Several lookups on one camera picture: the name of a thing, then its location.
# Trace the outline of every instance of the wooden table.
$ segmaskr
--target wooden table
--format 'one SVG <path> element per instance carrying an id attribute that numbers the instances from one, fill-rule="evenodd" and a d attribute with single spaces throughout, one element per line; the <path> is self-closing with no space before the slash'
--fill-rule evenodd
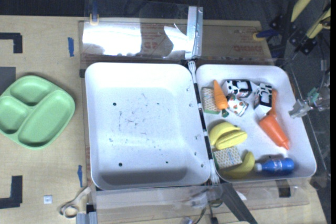
<path id="1" fill-rule="evenodd" d="M 28 150 L 0 135 L 0 198 L 10 196 L 12 176 L 23 176 L 23 203 L 17 208 L 0 209 L 0 223 L 76 222 L 75 219 L 61 216 L 58 210 L 62 204 L 74 199 L 81 190 L 77 175 L 78 165 L 84 167 L 83 185 L 87 183 L 82 84 L 79 77 L 78 25 L 82 19 L 0 16 L 0 32 L 21 33 L 23 36 L 22 54 L 13 53 L 12 40 L 0 40 L 0 66 L 16 67 L 17 79 L 27 74 L 44 77 L 71 94 L 76 103 L 70 123 L 43 150 Z M 69 54 L 69 37 L 74 40 L 73 57 Z M 44 195 L 52 195 L 52 204 L 44 204 Z M 307 205 L 252 210 L 251 213 L 258 223 L 326 223 L 317 193 L 310 185 L 307 197 Z M 79 204 L 80 211 L 85 211 L 85 204 L 86 200 L 83 199 Z M 220 223 L 237 221 L 230 212 L 217 217 Z M 180 221 L 178 218 L 144 223 Z M 200 223 L 209 223 L 209 220 L 203 218 Z"/>

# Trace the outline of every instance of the banana bunch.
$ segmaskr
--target banana bunch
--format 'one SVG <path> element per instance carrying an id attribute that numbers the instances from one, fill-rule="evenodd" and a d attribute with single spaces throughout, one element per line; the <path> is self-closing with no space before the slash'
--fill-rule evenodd
<path id="1" fill-rule="evenodd" d="M 229 122 L 216 125 L 209 133 L 210 145 L 216 146 L 218 150 L 238 145 L 244 142 L 246 138 L 246 132 Z"/>
<path id="2" fill-rule="evenodd" d="M 252 171 L 255 164 L 255 158 L 251 151 L 247 152 L 247 154 L 244 157 L 244 160 L 241 164 L 239 164 L 237 167 L 234 167 L 229 170 L 222 170 L 221 174 L 223 176 L 230 176 L 234 179 L 243 178 L 246 176 L 249 172 Z"/>

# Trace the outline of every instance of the orange object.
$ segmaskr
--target orange object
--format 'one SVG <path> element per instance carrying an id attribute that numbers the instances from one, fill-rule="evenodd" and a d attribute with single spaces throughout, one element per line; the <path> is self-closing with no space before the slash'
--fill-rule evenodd
<path id="1" fill-rule="evenodd" d="M 217 80 L 214 80 L 214 99 L 216 107 L 220 110 L 228 108 L 228 102 L 224 92 L 222 91 L 221 87 L 219 86 Z"/>
<path id="2" fill-rule="evenodd" d="M 288 138 L 286 137 L 284 131 L 274 116 L 267 115 L 266 117 L 262 118 L 259 121 L 259 126 L 276 145 L 283 146 L 285 149 L 289 150 Z"/>
<path id="3" fill-rule="evenodd" d="M 268 115 L 272 115 L 275 118 L 277 117 L 277 112 L 275 110 L 275 103 L 277 101 L 277 95 L 278 95 L 277 90 L 276 89 L 272 89 L 272 108 L 268 112 Z"/>

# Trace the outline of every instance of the blue bottle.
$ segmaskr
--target blue bottle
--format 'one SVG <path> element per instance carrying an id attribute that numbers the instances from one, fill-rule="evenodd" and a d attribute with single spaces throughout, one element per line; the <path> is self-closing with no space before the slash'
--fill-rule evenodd
<path id="1" fill-rule="evenodd" d="M 268 172 L 271 174 L 289 174 L 294 169 L 294 161 L 291 158 L 269 159 L 265 163 L 256 163 L 254 171 Z"/>

